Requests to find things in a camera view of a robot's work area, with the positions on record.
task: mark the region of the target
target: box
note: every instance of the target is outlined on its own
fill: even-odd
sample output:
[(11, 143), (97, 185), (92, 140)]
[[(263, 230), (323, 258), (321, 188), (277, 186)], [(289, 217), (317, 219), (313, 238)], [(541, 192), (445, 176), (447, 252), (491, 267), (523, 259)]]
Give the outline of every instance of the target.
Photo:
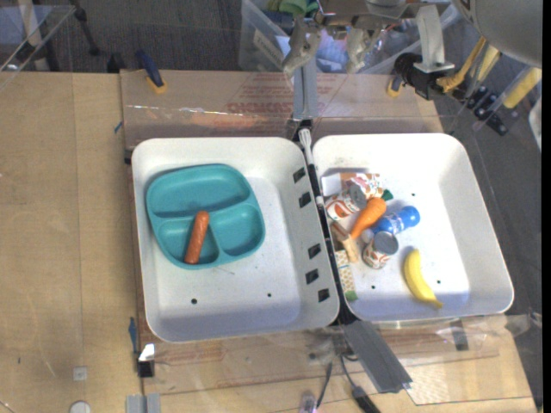
[[(440, 133), (327, 136), (313, 147), (319, 182), (340, 170), (381, 173), (395, 200), (422, 215), (400, 234), (401, 250), (380, 270), (351, 264), (358, 299), (346, 301), (331, 264), (313, 186), (298, 145), (284, 138), (149, 139), (133, 152), (133, 188), (145, 314), (168, 342), (307, 330), (332, 324), (339, 311), (374, 322), (417, 322), (500, 313), (513, 290), (467, 153)], [(171, 170), (226, 163), (258, 198), (266, 238), (252, 256), (222, 268), (188, 271), (164, 258), (146, 216), (145, 192)], [(351, 225), (352, 220), (343, 222)], [(444, 303), (416, 301), (401, 264), (423, 253), (424, 275)]]
[[(423, 0), (431, 3), (450, 0)], [(241, 39), (239, 67), (244, 71), (281, 71), (282, 61), (288, 53), (289, 35), (273, 23), (264, 13), (268, 0), (241, 0)], [(441, 15), (443, 29), (460, 17), (450, 5)], [(390, 74), (396, 58), (405, 52), (420, 52), (421, 42), (415, 20), (408, 22), (404, 32), (384, 33), (375, 49), (365, 59), (360, 73)], [(345, 73), (346, 40), (334, 40), (325, 30), (316, 56), (318, 71)]]

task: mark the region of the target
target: dark floor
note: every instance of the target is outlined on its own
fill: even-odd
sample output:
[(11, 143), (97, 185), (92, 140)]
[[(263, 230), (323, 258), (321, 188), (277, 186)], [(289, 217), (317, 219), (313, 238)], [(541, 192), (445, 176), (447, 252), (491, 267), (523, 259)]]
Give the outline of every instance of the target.
[[(69, 0), (41, 0), (69, 4)], [(105, 72), (117, 52), (127, 67), (137, 67), (134, 53), (144, 48), (161, 69), (238, 71), (240, 0), (80, 0), (101, 52), (88, 53), (79, 23), (61, 28), (61, 70)], [(447, 60), (461, 64), (478, 39), (458, 21), (444, 31)], [(503, 57), (484, 85), (500, 94), (524, 66)], [(508, 314), (525, 316), (527, 329), (517, 332), (517, 346), (538, 405), (542, 404), (542, 153), (528, 114), (541, 94), (532, 90), (514, 109), (498, 114), (509, 132), (500, 136), (489, 126), (474, 130), (473, 112), (449, 97), (436, 100), (446, 133), (467, 148), (486, 206), (515, 287)]]

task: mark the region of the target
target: cable connector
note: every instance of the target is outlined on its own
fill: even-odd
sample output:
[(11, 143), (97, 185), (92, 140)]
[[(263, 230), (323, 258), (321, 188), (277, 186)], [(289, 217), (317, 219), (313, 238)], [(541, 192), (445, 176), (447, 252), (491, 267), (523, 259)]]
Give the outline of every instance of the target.
[(360, 407), (365, 413), (380, 413), (373, 401), (369, 399), (368, 394), (359, 386), (356, 385), (352, 389), (352, 396), (356, 400), (358, 407)]

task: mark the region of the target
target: wooden handle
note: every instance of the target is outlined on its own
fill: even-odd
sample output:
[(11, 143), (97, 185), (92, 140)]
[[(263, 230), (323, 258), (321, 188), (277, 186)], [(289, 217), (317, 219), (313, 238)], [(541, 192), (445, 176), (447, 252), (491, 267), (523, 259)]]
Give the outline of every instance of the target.
[(188, 250), (186, 251), (186, 256), (183, 258), (183, 260), (190, 265), (195, 265), (199, 262), (201, 248), (203, 247), (205, 236), (207, 235), (209, 219), (210, 216), (206, 211), (199, 211), (195, 215), (195, 222), (193, 224), (191, 238), (189, 239)]

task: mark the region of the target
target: orange carrot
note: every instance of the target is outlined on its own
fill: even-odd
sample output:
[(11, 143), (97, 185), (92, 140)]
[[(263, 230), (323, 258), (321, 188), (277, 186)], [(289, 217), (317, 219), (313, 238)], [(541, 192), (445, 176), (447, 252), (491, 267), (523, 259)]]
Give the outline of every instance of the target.
[(373, 226), (375, 222), (382, 217), (386, 210), (387, 203), (384, 199), (380, 197), (372, 197), (369, 199), (368, 204), (360, 211), (357, 221), (354, 226), (352, 226), (350, 236), (352, 238), (360, 237), (362, 231), (367, 230), (370, 226)]

